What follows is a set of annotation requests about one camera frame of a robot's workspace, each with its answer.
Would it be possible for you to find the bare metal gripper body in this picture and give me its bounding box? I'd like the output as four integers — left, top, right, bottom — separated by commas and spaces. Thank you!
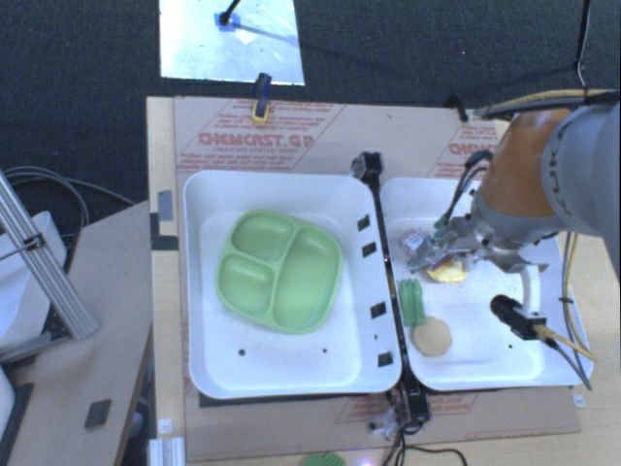
445, 216, 530, 274

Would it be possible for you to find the yellow toy food piece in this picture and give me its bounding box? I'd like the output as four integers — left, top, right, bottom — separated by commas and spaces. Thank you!
425, 258, 470, 285

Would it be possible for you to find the thin black rod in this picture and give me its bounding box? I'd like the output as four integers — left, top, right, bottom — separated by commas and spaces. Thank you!
366, 171, 416, 398

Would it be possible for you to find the green ribbed toy vegetable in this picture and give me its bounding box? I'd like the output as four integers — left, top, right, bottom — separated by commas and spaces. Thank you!
398, 279, 428, 329

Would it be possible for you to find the white plastic tray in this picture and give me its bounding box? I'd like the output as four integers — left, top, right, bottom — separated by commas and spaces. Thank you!
182, 169, 404, 400
379, 177, 595, 392

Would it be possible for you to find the tan round biscuit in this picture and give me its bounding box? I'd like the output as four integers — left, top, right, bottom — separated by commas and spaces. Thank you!
411, 316, 454, 358

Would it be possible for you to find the brown cardboard board red print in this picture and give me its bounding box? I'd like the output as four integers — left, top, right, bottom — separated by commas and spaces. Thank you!
172, 95, 581, 463

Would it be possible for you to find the green divided plate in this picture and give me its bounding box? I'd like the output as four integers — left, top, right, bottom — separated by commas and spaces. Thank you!
214, 209, 344, 336

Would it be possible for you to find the green ribbed round toy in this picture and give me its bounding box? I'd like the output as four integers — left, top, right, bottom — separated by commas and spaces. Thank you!
305, 450, 347, 466

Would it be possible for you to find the black cylinder on white bracket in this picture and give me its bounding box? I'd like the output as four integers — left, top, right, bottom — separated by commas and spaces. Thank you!
489, 262, 550, 342

